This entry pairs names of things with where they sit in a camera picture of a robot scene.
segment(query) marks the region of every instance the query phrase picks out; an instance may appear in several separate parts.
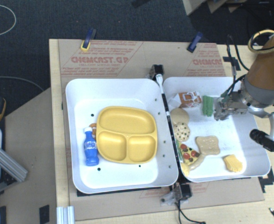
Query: wooden table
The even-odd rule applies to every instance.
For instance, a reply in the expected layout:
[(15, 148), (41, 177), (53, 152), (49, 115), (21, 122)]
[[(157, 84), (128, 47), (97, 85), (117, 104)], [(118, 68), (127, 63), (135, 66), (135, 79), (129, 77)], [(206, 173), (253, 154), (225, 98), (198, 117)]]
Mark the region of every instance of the wooden table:
[[(66, 164), (66, 150), (64, 139), (64, 123), (62, 111), (62, 87), (60, 77), (60, 59), (58, 40), (49, 40), (50, 48), (50, 69), (51, 69), (51, 92), (52, 92), (52, 112), (53, 112), (53, 132), (54, 132), (54, 148), (55, 148), (55, 180), (56, 180), (56, 201), (58, 207), (67, 207), (69, 203), (68, 176)], [(220, 56), (227, 56), (226, 46), (218, 45)], [(253, 63), (255, 55), (252, 54), (246, 46), (239, 46), (240, 56), (245, 64), (250, 67)], [(224, 63), (227, 76), (231, 76), (231, 66)], [(274, 107), (267, 109), (268, 112), (274, 112)], [(269, 133), (269, 120), (256, 118), (260, 130)], [(274, 172), (274, 153), (268, 152), (271, 165)], [(264, 194), (265, 201), (255, 203), (242, 203), (233, 205), (223, 205), (217, 207), (197, 208), (186, 210), (186, 215), (193, 220), (206, 221), (208, 224), (219, 223), (273, 223), (274, 217), (269, 208), (274, 209), (274, 185), (266, 186)], [(159, 213), (150, 213), (142, 215), (132, 215), (124, 217), (112, 217), (95, 220), (86, 220), (76, 222), (79, 224), (119, 224), (119, 223), (178, 223), (177, 211), (165, 211)]]

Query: black carpet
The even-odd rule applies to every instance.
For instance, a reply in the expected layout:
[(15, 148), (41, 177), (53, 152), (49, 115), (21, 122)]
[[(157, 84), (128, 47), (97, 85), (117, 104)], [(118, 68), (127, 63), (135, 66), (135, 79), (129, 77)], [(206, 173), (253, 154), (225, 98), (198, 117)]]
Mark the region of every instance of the black carpet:
[[(257, 31), (274, 30), (274, 0), (248, 0), (233, 13), (223, 6), (213, 14), (204, 3), (190, 16), (182, 0), (0, 0), (0, 5), (17, 18), (0, 36), (0, 76), (27, 79), (42, 89), (50, 86), (48, 40), (84, 39), (90, 27), (99, 40), (190, 42), (200, 31), (201, 42), (224, 44), (230, 34), (240, 45)], [(0, 7), (0, 33), (13, 22)], [(28, 82), (0, 78), (6, 115), (40, 92)]]

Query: yellow plate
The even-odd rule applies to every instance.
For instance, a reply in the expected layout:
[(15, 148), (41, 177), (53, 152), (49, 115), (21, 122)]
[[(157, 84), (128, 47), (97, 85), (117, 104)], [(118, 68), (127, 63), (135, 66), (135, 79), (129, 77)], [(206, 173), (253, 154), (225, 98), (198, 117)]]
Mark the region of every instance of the yellow plate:
[(145, 110), (110, 106), (99, 113), (96, 142), (101, 156), (119, 163), (146, 163), (157, 152), (157, 126)]

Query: green sponge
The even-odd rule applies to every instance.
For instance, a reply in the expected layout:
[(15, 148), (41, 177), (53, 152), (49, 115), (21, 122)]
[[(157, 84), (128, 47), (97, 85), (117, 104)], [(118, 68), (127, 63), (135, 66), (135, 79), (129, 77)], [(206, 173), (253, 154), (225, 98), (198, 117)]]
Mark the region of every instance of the green sponge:
[(213, 97), (203, 96), (203, 107), (202, 107), (203, 115), (211, 117), (213, 114)]

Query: robotic arm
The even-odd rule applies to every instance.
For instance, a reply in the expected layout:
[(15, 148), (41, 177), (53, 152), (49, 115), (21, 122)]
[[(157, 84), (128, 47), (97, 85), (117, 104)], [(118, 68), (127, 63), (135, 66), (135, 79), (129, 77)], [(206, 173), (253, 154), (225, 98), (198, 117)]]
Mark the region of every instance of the robotic arm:
[[(260, 50), (253, 48), (255, 39), (261, 34), (272, 34), (268, 42)], [(252, 130), (250, 137), (269, 151), (274, 151), (274, 113), (264, 108), (274, 105), (274, 31), (264, 30), (252, 36), (248, 43), (249, 49), (257, 53), (257, 57), (248, 73), (236, 79), (217, 101), (214, 118), (225, 120), (232, 114), (251, 113), (260, 118), (269, 118), (270, 135)], [(234, 85), (241, 81), (238, 91)]]

